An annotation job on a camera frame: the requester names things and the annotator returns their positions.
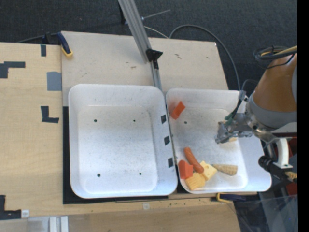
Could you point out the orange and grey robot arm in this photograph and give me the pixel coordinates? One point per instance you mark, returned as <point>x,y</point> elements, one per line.
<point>275,91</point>

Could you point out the beige toy cone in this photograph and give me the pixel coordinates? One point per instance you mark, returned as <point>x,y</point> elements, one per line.
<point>227,169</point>

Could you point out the pale wood board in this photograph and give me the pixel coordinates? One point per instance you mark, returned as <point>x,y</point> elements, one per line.
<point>108,62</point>

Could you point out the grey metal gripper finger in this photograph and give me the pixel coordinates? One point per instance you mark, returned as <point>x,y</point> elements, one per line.
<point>220,137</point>
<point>222,126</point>

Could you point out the red wedge block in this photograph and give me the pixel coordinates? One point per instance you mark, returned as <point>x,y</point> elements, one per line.
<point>184,170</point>

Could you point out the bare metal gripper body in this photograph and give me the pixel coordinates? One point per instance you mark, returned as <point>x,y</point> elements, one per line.
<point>241,126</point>

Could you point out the black cylinder on white bracket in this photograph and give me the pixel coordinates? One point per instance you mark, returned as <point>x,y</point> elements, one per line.
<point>283,153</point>

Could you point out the brown toy sausage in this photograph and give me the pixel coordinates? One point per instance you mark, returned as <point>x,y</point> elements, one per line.
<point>193,159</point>

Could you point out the yellow ridged toy biscuit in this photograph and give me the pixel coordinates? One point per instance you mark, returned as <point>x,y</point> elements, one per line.
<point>195,181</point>

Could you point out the small beige toy piece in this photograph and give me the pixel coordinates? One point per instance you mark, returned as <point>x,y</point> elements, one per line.
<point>233,139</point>

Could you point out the white plastic tray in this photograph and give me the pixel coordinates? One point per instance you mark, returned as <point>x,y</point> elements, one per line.
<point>205,134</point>
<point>116,141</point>

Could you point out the yellow toy cheese wedge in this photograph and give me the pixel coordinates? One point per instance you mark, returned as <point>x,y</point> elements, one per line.
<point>209,170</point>

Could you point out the orange wedge block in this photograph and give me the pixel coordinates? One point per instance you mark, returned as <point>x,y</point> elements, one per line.
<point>178,110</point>

